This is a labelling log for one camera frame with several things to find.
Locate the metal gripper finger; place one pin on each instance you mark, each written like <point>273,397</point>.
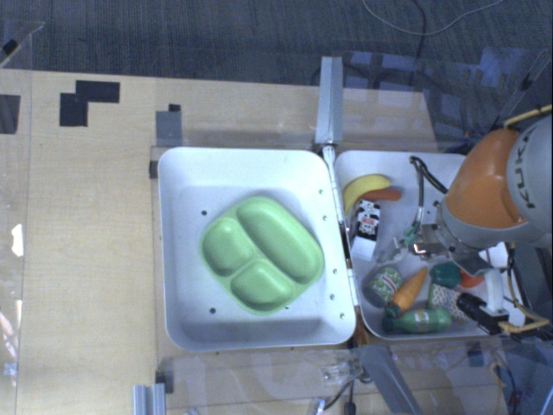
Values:
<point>395,250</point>
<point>417,247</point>

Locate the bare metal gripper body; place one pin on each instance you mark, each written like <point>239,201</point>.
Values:
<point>432,238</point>

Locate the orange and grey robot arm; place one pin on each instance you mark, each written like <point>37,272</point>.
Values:
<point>479,188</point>

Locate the green and white can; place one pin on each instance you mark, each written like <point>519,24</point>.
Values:
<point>384,284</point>

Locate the dark green toy vegetable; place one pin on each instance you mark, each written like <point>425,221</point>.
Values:
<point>445,274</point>

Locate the black and white milk carton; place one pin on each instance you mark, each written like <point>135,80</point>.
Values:
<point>367,223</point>

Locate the orange carrot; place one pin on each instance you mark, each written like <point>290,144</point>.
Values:
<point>410,292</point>

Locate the orange sausage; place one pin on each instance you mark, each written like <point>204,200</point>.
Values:
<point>384,194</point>

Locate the orange round toy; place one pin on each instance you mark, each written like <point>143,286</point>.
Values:
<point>470,280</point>

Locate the green patterned packet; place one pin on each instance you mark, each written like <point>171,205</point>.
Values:
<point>443,298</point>

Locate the green bottle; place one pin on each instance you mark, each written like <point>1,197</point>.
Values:
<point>421,321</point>

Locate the yellow banana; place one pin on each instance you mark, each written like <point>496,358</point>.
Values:
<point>358,185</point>

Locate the white plastic tray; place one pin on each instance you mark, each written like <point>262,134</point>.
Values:
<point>186,231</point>
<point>389,167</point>

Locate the green divided plate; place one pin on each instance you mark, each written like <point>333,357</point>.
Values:
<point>263,253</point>

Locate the black cylinder on white bracket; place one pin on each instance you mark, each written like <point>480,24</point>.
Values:
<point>492,290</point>

